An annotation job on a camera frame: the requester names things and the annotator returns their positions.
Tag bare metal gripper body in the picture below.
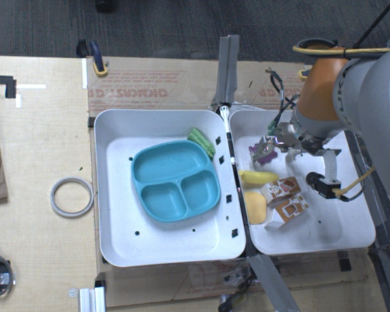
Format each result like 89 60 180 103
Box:
274 121 343 158

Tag purple grapes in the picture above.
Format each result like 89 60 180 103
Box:
248 142 278 166

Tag yellow banana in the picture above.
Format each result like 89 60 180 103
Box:
239 170 280 186

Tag white carton with brown print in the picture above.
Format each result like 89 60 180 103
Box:
265 192 311 230
261 176 302 207

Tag green bean pods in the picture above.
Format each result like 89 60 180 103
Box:
187 127 217 159

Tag blue divided plate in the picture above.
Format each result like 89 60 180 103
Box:
131 140 222 224

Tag white plastic tray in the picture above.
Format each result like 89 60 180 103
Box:
229 109 377 257
93 109 247 268

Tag brown cardboard board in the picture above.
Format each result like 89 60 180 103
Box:
86 56 378 308

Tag white tape roll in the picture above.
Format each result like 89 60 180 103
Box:
50 176 94 218

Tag black round object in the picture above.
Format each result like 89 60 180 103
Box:
95 0 114 13

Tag black cylinder on white bracket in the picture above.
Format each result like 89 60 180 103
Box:
305 148 343 200

